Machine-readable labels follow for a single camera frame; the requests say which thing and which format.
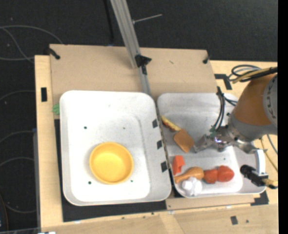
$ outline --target wooden table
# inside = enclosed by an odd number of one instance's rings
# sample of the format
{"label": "wooden table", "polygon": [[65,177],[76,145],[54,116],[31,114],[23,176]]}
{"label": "wooden table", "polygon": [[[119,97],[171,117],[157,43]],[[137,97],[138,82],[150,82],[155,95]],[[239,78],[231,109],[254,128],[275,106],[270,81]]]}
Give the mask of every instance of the wooden table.
{"label": "wooden table", "polygon": [[[154,49],[144,52],[154,53]],[[156,56],[173,50],[157,50]],[[185,50],[176,50],[184,56]],[[57,233],[278,233],[278,190],[266,189],[269,204],[251,206],[259,195],[224,196],[205,200],[177,199],[170,196],[166,211],[107,216],[75,222],[63,222],[61,191],[58,175],[58,160],[54,128],[52,57],[35,57],[37,94],[37,131],[39,152],[40,216],[42,231]],[[210,61],[212,74],[229,74],[233,66],[254,64],[261,68],[277,65],[273,62]],[[215,80],[224,93],[239,98],[246,86],[234,84],[227,90],[222,79]],[[41,89],[46,88],[47,100],[42,101]],[[277,145],[277,136],[271,136]],[[271,179],[278,179],[278,158],[267,138],[258,146],[268,148],[266,168]]]}

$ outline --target black cable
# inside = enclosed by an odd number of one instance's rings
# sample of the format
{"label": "black cable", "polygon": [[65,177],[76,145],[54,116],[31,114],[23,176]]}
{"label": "black cable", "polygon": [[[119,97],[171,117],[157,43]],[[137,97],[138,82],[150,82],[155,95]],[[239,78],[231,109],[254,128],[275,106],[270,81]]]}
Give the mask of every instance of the black cable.
{"label": "black cable", "polygon": [[237,101],[228,99],[228,98],[226,98],[225,96],[224,96],[224,99],[225,99],[229,104],[231,104],[232,106],[236,106]]}
{"label": "black cable", "polygon": [[218,131],[220,129],[221,125],[222,125],[223,118],[224,118],[225,107],[226,107],[225,97],[224,97],[224,94],[222,93],[220,87],[218,87],[218,93],[219,93],[219,98],[220,98],[220,104],[221,104],[222,111],[221,111],[221,116],[220,116],[220,123],[219,123],[216,131]]}
{"label": "black cable", "polygon": [[255,66],[255,65],[242,64],[242,65],[237,65],[237,66],[233,67],[232,70],[231,70],[231,72],[232,72],[233,75],[239,77],[239,76],[241,76],[241,75],[239,75],[238,73],[236,73],[235,70],[238,69],[238,68],[246,68],[246,67],[248,67],[248,68],[254,68],[254,69],[261,69],[260,67],[257,67],[257,66]]}
{"label": "black cable", "polygon": [[106,16],[107,16],[107,22],[108,22],[108,26],[109,26],[110,43],[113,44],[115,36],[114,36],[113,25],[112,25],[111,18],[110,18],[108,2],[107,2],[107,0],[103,0],[103,3],[104,3],[105,12],[106,12]]}
{"label": "black cable", "polygon": [[260,77],[263,77],[263,76],[267,76],[267,75],[270,75],[270,74],[274,74],[274,73],[277,72],[277,70],[278,70],[277,67],[270,68],[269,71],[265,71],[265,72],[262,72],[262,73],[260,73],[260,74],[252,75],[252,76],[250,76],[250,77],[248,77],[248,78],[246,78],[246,79],[240,80],[240,82],[247,82],[247,81],[250,81],[250,80],[253,80],[253,79],[257,79],[257,78],[260,78]]}
{"label": "black cable", "polygon": [[223,111],[222,101],[221,101],[221,97],[220,97],[219,92],[217,92],[216,95],[218,96],[219,101],[220,101],[220,112],[219,112],[219,116],[218,116],[216,122],[213,124],[213,127],[215,127],[215,128],[216,128],[216,126],[217,126],[217,124],[218,124],[218,122],[219,122],[219,120],[221,118],[222,111]]}

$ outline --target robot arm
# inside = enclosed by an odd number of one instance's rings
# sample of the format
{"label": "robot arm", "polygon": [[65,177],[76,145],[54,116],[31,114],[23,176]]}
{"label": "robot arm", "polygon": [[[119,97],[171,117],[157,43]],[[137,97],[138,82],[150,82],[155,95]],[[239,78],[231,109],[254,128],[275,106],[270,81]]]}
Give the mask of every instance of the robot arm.
{"label": "robot arm", "polygon": [[251,80],[229,115],[228,125],[220,127],[214,136],[204,135],[196,143],[195,152],[211,145],[219,151],[236,145],[254,153],[259,149],[252,142],[267,134],[277,135],[277,74]]}

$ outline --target orange toy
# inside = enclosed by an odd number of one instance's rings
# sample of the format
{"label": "orange toy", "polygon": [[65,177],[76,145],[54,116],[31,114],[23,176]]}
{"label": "orange toy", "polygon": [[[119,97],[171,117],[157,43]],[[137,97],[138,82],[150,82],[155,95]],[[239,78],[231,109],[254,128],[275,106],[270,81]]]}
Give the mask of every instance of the orange toy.
{"label": "orange toy", "polygon": [[172,172],[173,175],[181,172],[182,166],[185,165],[184,158],[182,155],[175,155],[173,162],[172,162]]}
{"label": "orange toy", "polygon": [[173,131],[176,131],[173,139],[178,144],[178,146],[185,152],[188,153],[189,150],[194,146],[193,138],[187,133],[185,129],[182,129],[171,122],[164,116],[161,116],[163,124]]}
{"label": "orange toy", "polygon": [[229,182],[234,177],[234,172],[228,166],[219,166],[218,168],[218,181]]}
{"label": "orange toy", "polygon": [[201,180],[204,177],[204,171],[200,167],[192,167],[182,175],[175,176],[174,182],[177,184],[182,180],[188,179],[189,177],[195,177],[196,179]]}

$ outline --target black tape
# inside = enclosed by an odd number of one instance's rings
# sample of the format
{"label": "black tape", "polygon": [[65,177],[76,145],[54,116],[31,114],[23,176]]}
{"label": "black tape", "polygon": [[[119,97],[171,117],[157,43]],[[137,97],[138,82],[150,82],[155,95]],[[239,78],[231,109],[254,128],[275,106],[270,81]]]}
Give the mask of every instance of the black tape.
{"label": "black tape", "polygon": [[226,89],[227,90],[232,90],[232,86],[231,86],[231,83],[230,81],[228,80],[226,74],[214,74],[214,77],[216,79],[222,79],[224,81],[224,84],[226,86]]}
{"label": "black tape", "polygon": [[47,91],[46,88],[41,88],[41,101],[47,101]]}
{"label": "black tape", "polygon": [[161,140],[157,141],[157,149],[163,146],[163,142]]}
{"label": "black tape", "polygon": [[231,217],[231,222],[232,222],[232,225],[238,224],[237,217],[236,216],[232,216]]}
{"label": "black tape", "polygon": [[153,128],[155,128],[155,127],[158,127],[157,119],[155,119],[155,120],[153,121]]}
{"label": "black tape", "polygon": [[161,163],[161,167],[162,167],[162,172],[166,171],[168,169],[167,162],[164,161],[163,163]]}

